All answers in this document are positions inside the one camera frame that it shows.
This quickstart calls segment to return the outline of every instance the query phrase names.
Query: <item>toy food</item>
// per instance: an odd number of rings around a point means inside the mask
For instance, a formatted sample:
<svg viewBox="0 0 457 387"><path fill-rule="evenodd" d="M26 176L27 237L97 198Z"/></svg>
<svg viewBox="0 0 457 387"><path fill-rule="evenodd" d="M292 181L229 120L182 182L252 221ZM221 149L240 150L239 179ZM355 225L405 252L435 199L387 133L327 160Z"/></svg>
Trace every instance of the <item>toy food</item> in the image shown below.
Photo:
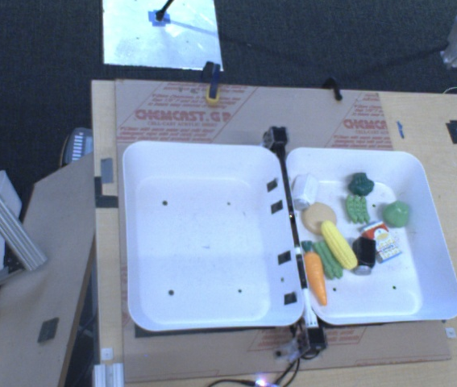
<svg viewBox="0 0 457 387"><path fill-rule="evenodd" d="M322 222L326 220L333 223L337 222L335 212L324 203L315 202L306 210L301 212L301 221L303 222L303 225L316 235L320 235L322 233Z"/></svg>
<svg viewBox="0 0 457 387"><path fill-rule="evenodd" d="M360 236L351 245L359 265L354 269L357 275L369 275L375 266L376 243L374 239Z"/></svg>
<svg viewBox="0 0 457 387"><path fill-rule="evenodd" d="M334 258L325 241L314 243L313 249L322 259L323 271L329 280L333 279L334 277L341 278L343 276L343 267Z"/></svg>
<svg viewBox="0 0 457 387"><path fill-rule="evenodd" d="M321 229L328 248L332 251L335 259L341 266L345 269L355 268L358 264L357 257L334 223L331 221L323 221Z"/></svg>
<svg viewBox="0 0 457 387"><path fill-rule="evenodd" d="M322 259L316 252L307 252L303 256L305 272L310 288L322 306L326 305L325 277L323 276Z"/></svg>
<svg viewBox="0 0 457 387"><path fill-rule="evenodd" d="M374 239L376 242L376 260L384 262L394 256L400 255L401 250L389 234L388 227L384 223L372 223L362 230L362 236Z"/></svg>
<svg viewBox="0 0 457 387"><path fill-rule="evenodd" d="M375 186L375 184L373 181L368 179L366 173L356 173L351 179L351 182L348 185L348 189L354 195L365 197L373 191L373 186Z"/></svg>
<svg viewBox="0 0 457 387"><path fill-rule="evenodd" d="M353 223L369 223L370 215L366 207L366 198L359 195L348 195L346 200L348 216Z"/></svg>
<svg viewBox="0 0 457 387"><path fill-rule="evenodd" d="M391 227L404 227L409 221L409 207L402 201L395 201L384 208L382 217Z"/></svg>
<svg viewBox="0 0 457 387"><path fill-rule="evenodd" d="M316 200L318 180L309 173L298 175L293 183L293 205L295 210L306 210Z"/></svg>

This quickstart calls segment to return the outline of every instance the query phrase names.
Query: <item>table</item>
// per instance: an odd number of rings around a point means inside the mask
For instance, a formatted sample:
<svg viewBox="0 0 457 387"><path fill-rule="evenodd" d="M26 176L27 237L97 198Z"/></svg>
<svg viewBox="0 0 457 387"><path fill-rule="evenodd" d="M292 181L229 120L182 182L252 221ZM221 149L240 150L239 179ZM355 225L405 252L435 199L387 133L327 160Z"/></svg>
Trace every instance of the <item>table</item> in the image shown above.
<svg viewBox="0 0 457 387"><path fill-rule="evenodd" d="M0 385L65 383L93 266L92 164L85 156L34 186L23 225L48 262L0 287Z"/></svg>
<svg viewBox="0 0 457 387"><path fill-rule="evenodd" d="M92 95L94 176L101 176L102 161L112 157L114 157L113 173L116 174L114 82L93 82ZM449 129L457 124L452 122L457 121L457 95L379 93L379 96L393 148L412 153L424 165L457 275L457 144L452 142L449 135ZM117 194L116 176L113 176L110 182L102 184L102 195L112 197ZM101 348L107 348L102 350L102 363L122 363L118 210L108 207L97 208L96 226L99 341ZM300 371L293 385L296 387L306 387L314 383L339 386L457 385L457 318L451 320L447 327L456 334L455 339L449 340L451 360ZM129 384L129 386L192 387L208 385L212 380L215 379L154 381Z"/></svg>

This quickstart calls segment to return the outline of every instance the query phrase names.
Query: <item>white tray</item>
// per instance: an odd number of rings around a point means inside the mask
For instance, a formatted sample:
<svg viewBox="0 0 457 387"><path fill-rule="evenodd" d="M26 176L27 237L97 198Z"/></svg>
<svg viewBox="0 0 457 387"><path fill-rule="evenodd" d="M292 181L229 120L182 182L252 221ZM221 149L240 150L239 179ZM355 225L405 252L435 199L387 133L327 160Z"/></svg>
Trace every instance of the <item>white tray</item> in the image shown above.
<svg viewBox="0 0 457 387"><path fill-rule="evenodd" d="M123 171L128 307L139 326L274 327L300 318L285 191L269 150L139 142L125 151ZM277 202L283 209L273 214ZM290 261L280 264L284 253Z"/></svg>
<svg viewBox="0 0 457 387"><path fill-rule="evenodd" d="M288 156L291 179L311 173L319 180L317 202L337 215L338 229L348 240L359 237L350 222L345 199L354 173L365 172L375 182L366 197L371 220L396 200L409 205L405 227L389 228L402 250L399 256L376 264L369 276L345 270L343 278L326 280L328 303L311 295L322 320L335 325L450 319L457 315L457 279L439 224L422 164L406 152L298 148ZM307 231L297 214L301 240L322 238Z"/></svg>
<svg viewBox="0 0 457 387"><path fill-rule="evenodd" d="M457 280L423 167L404 152L299 148L289 177L311 173L318 202L332 207L348 239L359 236L344 200L353 173L375 182L372 219L397 199L409 223L390 231L402 254L372 274L345 271L326 281L328 305L310 302L328 323L449 319ZM123 155L128 307L150 331L275 327L304 309L278 159L257 146L138 142ZM268 185L276 187L268 191ZM281 202L282 209L272 206ZM301 240L320 240L301 225Z"/></svg>

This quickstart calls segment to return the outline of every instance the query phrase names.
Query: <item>metal plate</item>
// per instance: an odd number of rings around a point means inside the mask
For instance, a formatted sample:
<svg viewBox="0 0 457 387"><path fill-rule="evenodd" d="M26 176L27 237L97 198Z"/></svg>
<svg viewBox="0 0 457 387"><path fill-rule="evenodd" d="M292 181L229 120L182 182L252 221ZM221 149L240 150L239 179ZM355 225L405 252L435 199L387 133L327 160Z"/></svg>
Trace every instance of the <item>metal plate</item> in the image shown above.
<svg viewBox="0 0 457 387"><path fill-rule="evenodd" d="M104 62L108 65L201 70L222 66L214 0L175 0L170 23L154 26L149 13L167 0L103 0Z"/></svg>

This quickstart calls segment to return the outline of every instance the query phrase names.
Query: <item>cardboard sheet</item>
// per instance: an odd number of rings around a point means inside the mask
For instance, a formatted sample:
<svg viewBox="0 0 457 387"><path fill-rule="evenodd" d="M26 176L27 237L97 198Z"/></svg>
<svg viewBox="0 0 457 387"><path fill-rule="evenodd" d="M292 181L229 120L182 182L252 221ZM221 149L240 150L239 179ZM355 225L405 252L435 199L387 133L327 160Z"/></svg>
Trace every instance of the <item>cardboard sheet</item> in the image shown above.
<svg viewBox="0 0 457 387"><path fill-rule="evenodd" d="M299 146L392 149L378 94L222 85L216 106L206 85L117 81L118 193L126 382L277 372L287 362L276 350L291 340L288 328L230 331L141 331L127 311L127 264L123 219L122 155L137 140L260 144L270 126L286 126L287 150ZM440 322L398 322L330 327L329 347L302 367L335 368L448 360Z"/></svg>

